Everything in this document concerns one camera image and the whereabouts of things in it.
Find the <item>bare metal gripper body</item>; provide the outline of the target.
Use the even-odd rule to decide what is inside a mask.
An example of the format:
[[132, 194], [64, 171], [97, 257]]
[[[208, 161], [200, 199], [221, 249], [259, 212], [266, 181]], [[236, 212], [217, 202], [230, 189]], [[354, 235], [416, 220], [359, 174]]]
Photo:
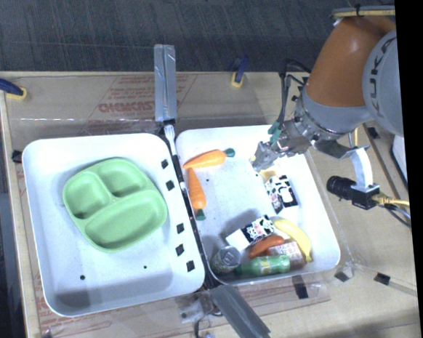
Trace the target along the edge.
[[321, 128], [306, 115], [290, 120], [278, 119], [270, 129], [271, 149], [276, 156], [292, 157], [303, 154], [321, 136]]

